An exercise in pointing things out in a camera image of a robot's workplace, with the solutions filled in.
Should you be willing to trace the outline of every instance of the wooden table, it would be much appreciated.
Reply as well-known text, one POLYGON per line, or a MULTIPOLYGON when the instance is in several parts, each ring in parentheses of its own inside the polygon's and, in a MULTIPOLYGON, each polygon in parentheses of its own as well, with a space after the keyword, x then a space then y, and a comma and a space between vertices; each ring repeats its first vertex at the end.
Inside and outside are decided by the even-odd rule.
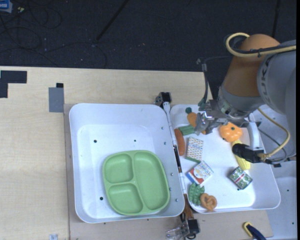
MULTIPOLYGON (((152 104, 160 92, 171 93, 172 106, 197 104, 203 73, 0 66, 0 77, 2 71, 26 71, 27 80, 8 83, 7 98, 0 98, 0 240, 165 239, 178 216, 94 224, 93 234, 84 222, 70 224, 64 113, 50 112, 49 88, 62 83, 65 104, 152 104)), ((251 239, 246 221, 273 235, 265 210, 194 216, 197 240, 251 239)))

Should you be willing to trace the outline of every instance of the yellow cable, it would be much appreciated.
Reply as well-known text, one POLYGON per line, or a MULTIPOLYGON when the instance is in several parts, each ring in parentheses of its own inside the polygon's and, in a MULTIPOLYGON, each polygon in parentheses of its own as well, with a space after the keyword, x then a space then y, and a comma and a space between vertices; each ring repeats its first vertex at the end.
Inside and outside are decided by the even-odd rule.
POLYGON ((286 139, 284 140, 284 142, 278 146, 276 149, 274 149, 272 152, 270 153, 261 153, 258 156, 262 159, 268 159, 269 157, 273 156, 275 153, 277 153, 279 150, 281 150, 290 140, 290 133, 289 131, 284 128, 282 125, 280 125, 279 123, 277 123, 276 121, 272 120, 269 116, 267 116, 260 108, 258 108, 258 111, 264 116, 266 117, 268 120, 270 120, 272 123, 274 123, 276 126, 280 127, 282 130, 284 130, 286 132, 286 139))
POLYGON ((293 50, 296 50, 297 49, 297 46, 296 45, 291 45, 291 46, 288 46, 288 47, 283 47, 283 48, 278 48, 278 49, 274 49, 274 50, 267 50, 267 51, 260 51, 260 52, 254 52, 254 53, 240 53, 240 52, 237 52, 235 50, 233 50, 231 47, 230 47, 230 40, 234 37, 237 37, 237 36, 244 36, 246 38, 249 37, 248 34, 246 33, 234 33, 232 35, 230 35, 226 41, 225 41, 225 46, 226 46, 226 49, 234 56, 237 56, 237 57, 255 57, 255 56, 261 56, 261 55, 269 55, 269 54, 276 54, 276 53, 282 53, 282 52, 288 52, 288 51, 293 51, 293 50))

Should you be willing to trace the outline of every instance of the orange pumpkin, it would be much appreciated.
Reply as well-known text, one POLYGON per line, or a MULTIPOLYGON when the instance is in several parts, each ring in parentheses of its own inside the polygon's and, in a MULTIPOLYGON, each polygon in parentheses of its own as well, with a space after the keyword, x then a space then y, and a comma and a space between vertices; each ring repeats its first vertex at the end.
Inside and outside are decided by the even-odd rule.
POLYGON ((242 135, 242 129, 231 122, 220 126, 220 135, 227 142, 234 142, 242 135))

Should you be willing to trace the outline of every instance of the pretzel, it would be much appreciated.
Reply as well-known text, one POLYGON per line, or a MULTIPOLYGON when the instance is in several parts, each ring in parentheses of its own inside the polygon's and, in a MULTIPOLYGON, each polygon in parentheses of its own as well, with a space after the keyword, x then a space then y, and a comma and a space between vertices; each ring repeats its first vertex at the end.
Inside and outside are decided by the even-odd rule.
POLYGON ((203 193, 200 195, 200 202, 208 211, 213 211, 217 206, 217 199, 213 195, 203 193))

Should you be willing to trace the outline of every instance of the yellow corn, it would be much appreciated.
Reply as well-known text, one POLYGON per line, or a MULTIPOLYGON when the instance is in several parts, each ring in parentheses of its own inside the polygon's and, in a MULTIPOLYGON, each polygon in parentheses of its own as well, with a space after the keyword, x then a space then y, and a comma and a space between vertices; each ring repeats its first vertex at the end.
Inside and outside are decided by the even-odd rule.
MULTIPOLYGON (((237 144, 237 143, 242 143, 240 140, 235 140, 231 143, 231 147, 233 147, 234 144, 237 144)), ((238 162, 239 166, 242 168, 242 170, 249 170, 250 167, 251 167, 251 163, 237 155, 234 155, 235 156, 235 159, 236 161, 238 162)))

